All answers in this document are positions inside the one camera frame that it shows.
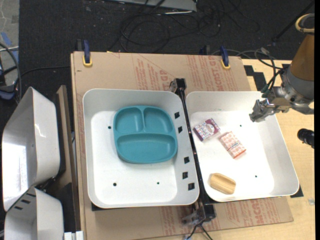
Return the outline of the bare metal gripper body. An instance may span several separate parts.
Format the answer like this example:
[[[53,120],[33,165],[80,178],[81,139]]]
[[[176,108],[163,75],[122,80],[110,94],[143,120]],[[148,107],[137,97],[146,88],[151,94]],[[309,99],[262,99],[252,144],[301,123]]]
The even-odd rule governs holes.
[[[273,113],[286,113],[293,109],[304,115],[313,115],[314,109],[310,107],[313,101],[292,87],[274,86],[267,96],[267,107],[273,109]]]

